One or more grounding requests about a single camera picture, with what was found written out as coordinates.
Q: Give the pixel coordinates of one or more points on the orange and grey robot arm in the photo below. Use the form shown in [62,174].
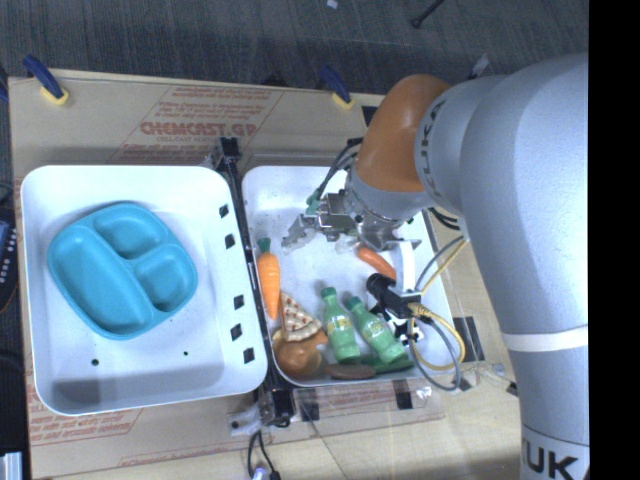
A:
[525,193]

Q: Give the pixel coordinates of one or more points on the brown bread roll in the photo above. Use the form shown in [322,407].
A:
[297,358]

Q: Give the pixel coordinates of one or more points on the brown cardboard board red print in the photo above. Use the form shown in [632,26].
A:
[125,118]

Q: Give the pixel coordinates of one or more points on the thin black and white rod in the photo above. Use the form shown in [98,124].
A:
[246,248]

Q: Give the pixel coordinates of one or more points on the brown biscuit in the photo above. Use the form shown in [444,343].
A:
[351,371]

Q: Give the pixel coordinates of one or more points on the blue divided plate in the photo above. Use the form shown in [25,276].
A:
[115,278]

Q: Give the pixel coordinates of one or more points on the black cylinder on white bracket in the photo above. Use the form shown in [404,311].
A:
[390,295]

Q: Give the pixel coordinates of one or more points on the green bottle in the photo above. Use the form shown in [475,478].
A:
[340,328]
[375,330]

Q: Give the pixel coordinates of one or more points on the small orange carrot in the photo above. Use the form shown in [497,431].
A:
[377,262]

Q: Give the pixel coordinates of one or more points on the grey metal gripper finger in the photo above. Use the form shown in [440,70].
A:
[305,223]
[291,239]

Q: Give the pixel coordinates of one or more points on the large orange carrot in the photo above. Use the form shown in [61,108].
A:
[269,278]

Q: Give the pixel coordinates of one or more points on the pizza slice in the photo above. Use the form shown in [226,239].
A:
[295,320]

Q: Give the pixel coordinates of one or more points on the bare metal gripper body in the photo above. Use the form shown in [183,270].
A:
[345,220]

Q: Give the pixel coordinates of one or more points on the white plastic tray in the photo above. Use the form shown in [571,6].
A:
[150,378]
[285,193]

